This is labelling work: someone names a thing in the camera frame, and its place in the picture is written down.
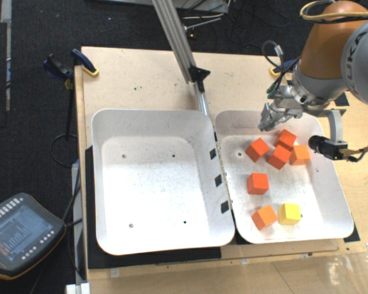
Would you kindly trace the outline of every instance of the metal rod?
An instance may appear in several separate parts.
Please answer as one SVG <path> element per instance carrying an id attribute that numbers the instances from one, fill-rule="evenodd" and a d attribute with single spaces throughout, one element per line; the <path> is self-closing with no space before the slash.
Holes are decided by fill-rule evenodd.
<path id="1" fill-rule="evenodd" d="M 198 23 L 198 24 L 195 24 L 195 25 L 191 25 L 191 26 L 185 26 L 185 30 L 188 30 L 189 28 L 195 28 L 195 27 L 198 27 L 198 26 L 202 26 L 202 25 L 205 25 L 205 24 L 210 24 L 212 22 L 216 22 L 216 21 L 219 21 L 221 18 L 215 18 L 214 20 L 210 20 L 210 21 L 207 21 L 207 22 L 202 22 L 202 23 Z"/>
<path id="2" fill-rule="evenodd" d="M 196 62 L 172 0 L 152 1 L 185 81 L 187 83 L 193 82 L 189 68 L 196 67 Z M 200 92 L 196 82 L 194 83 L 194 87 L 198 110 L 210 116 L 205 93 Z"/>

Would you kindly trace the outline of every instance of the yellow cube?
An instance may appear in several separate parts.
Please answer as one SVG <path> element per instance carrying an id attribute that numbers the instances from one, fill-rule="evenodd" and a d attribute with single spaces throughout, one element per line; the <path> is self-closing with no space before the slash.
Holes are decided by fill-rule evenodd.
<path id="1" fill-rule="evenodd" d="M 284 203 L 278 208 L 278 222 L 284 225 L 295 225 L 301 220 L 300 205 Z"/>

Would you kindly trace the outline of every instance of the blue clamp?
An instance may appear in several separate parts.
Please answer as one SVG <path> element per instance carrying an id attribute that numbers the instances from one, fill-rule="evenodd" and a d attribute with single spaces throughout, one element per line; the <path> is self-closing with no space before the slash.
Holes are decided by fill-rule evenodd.
<path id="1" fill-rule="evenodd" d="M 73 49 L 71 51 L 71 56 L 77 61 L 77 63 L 83 64 L 83 70 L 91 75 L 92 77 L 95 77 L 99 73 L 99 69 L 91 63 L 91 61 L 78 49 Z"/>
<path id="2" fill-rule="evenodd" d="M 53 54 L 50 54 L 44 61 L 44 70 L 51 77 L 63 81 L 67 89 L 73 89 L 74 71 L 59 62 Z"/>

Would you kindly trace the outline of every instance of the clamp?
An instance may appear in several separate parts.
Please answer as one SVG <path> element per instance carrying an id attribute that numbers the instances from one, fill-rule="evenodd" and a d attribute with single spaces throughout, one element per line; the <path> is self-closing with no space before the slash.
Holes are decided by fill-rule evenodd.
<path id="1" fill-rule="evenodd" d="M 98 75 L 99 70 L 78 49 L 73 49 L 71 51 L 71 56 L 74 58 L 75 66 L 83 65 L 83 70 L 92 77 L 96 77 Z M 65 66 L 63 63 L 59 62 L 53 54 L 49 55 L 49 57 L 44 61 L 43 65 L 46 73 L 48 73 L 51 77 L 63 81 L 66 89 L 70 90 L 68 112 L 67 112 L 67 129 L 65 134 L 59 136 L 65 137 L 66 140 L 68 140 L 70 136 L 73 136 L 70 135 L 69 131 L 71 128 L 71 117 L 74 104 L 74 70 Z"/>
<path id="2" fill-rule="evenodd" d="M 73 49 L 71 56 L 74 58 L 74 65 L 83 65 L 83 70 L 92 77 L 98 75 L 99 69 L 78 49 Z M 63 81 L 67 89 L 74 88 L 74 71 L 58 61 L 54 54 L 50 54 L 44 61 L 44 70 L 51 77 Z"/>

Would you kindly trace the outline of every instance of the orange cube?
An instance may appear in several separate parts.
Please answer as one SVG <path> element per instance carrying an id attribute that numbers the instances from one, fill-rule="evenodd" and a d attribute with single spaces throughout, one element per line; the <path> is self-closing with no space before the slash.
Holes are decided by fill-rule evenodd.
<path id="1" fill-rule="evenodd" d="M 269 227 L 278 220 L 278 216 L 272 209 L 271 205 L 267 205 L 257 210 L 252 216 L 252 220 L 255 223 L 258 230 L 263 230 Z"/>
<path id="2" fill-rule="evenodd" d="M 282 132 L 279 133 L 274 146 L 277 147 L 281 145 L 285 147 L 287 150 L 292 150 L 294 142 L 296 141 L 297 136 L 293 133 L 289 132 L 288 130 L 283 129 Z"/>
<path id="3" fill-rule="evenodd" d="M 262 138 L 258 138 L 251 143 L 245 153 L 250 156 L 253 162 L 258 161 L 270 150 L 269 145 Z"/>
<path id="4" fill-rule="evenodd" d="M 281 168 L 289 161 L 290 151 L 281 145 L 275 147 L 274 152 L 268 158 L 267 162 L 273 167 L 281 170 Z"/>
<path id="5" fill-rule="evenodd" d="M 289 159 L 291 165 L 305 165 L 309 159 L 310 155 L 306 145 L 293 146 Z"/>
<path id="6" fill-rule="evenodd" d="M 269 190 L 269 178 L 265 173 L 252 173 L 247 178 L 248 194 L 263 195 Z"/>

